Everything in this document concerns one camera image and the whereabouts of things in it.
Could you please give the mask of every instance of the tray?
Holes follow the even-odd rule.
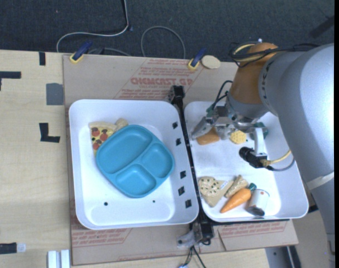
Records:
[[[212,102],[191,102],[185,108],[185,120],[188,134],[194,129],[200,119],[205,116],[206,109]],[[273,160],[283,156],[288,151],[288,145],[283,136],[277,117],[271,113],[264,115],[261,120],[269,129],[265,138],[265,151],[268,159]],[[296,164],[281,172],[266,169],[256,169],[244,161],[238,154],[241,147],[254,148],[254,141],[247,135],[244,144],[234,144],[230,140],[219,140],[216,143],[200,145],[190,139],[195,174],[197,178],[212,176],[217,180],[234,180],[239,174],[249,183],[255,183],[258,189],[267,191],[270,198],[264,217],[255,217],[247,212],[247,203],[229,212],[220,213],[227,199],[223,197],[215,207],[210,207],[204,199],[202,206],[205,214],[217,222],[262,221],[263,219],[300,218],[308,211],[307,195],[304,190]],[[284,168],[292,161],[292,156],[274,164],[273,167]]]
[[[119,191],[100,172],[94,157],[88,124],[113,123],[119,118],[126,119],[129,126],[146,128],[174,158],[173,172],[142,198],[130,198]],[[69,123],[75,210],[83,226],[89,229],[165,226],[190,223],[197,217],[199,204],[179,115],[170,103],[82,99],[70,106]]]
[[[131,198],[156,190],[173,172],[174,158],[149,130],[128,125],[98,149],[96,163],[102,174]]]

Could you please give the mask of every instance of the can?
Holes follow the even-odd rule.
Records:
[[[254,190],[247,211],[255,216],[264,216],[269,198],[270,194],[266,190]]]

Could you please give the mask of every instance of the toy carrot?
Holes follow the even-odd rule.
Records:
[[[256,189],[256,185],[251,183],[248,188],[242,188],[233,195],[220,210],[221,213],[227,212],[230,209],[238,207],[240,204],[248,201],[251,198],[252,192]]]

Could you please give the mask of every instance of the white tray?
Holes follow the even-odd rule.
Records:
[[[192,132],[200,119],[206,115],[206,109],[212,102],[191,102],[185,108],[185,120],[188,134]],[[269,129],[265,138],[265,150],[268,159],[273,160],[283,156],[288,151],[288,145],[281,131],[278,119],[271,113],[261,118]],[[217,222],[242,222],[263,219],[300,218],[308,211],[308,201],[303,183],[296,164],[286,171],[272,172],[266,169],[256,169],[244,161],[238,154],[241,147],[254,148],[254,141],[247,137],[247,142],[237,145],[230,140],[199,145],[196,140],[190,140],[190,149],[193,155],[195,174],[212,176],[217,180],[233,180],[241,174],[249,183],[255,183],[258,189],[269,192],[270,198],[264,217],[255,217],[246,211],[243,204],[227,213],[220,213],[227,199],[223,197],[219,203],[211,208],[202,199],[206,215]],[[292,156],[274,164],[275,168],[284,168],[292,161]]]
[[[129,124],[150,130],[171,151],[173,173],[154,192],[129,198],[98,170],[88,124]],[[79,100],[69,109],[75,208],[80,223],[90,229],[162,226],[192,222],[199,206],[177,110],[164,101]]]

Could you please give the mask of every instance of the pepperoni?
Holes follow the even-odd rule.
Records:
[[[107,139],[107,135],[105,133],[100,135],[100,140],[105,141]]]
[[[100,131],[96,130],[96,131],[92,131],[92,136],[97,137],[100,135]]]
[[[98,143],[94,143],[94,144],[92,145],[92,148],[93,148],[94,150],[97,150],[99,147],[100,147],[100,145],[99,145]]]

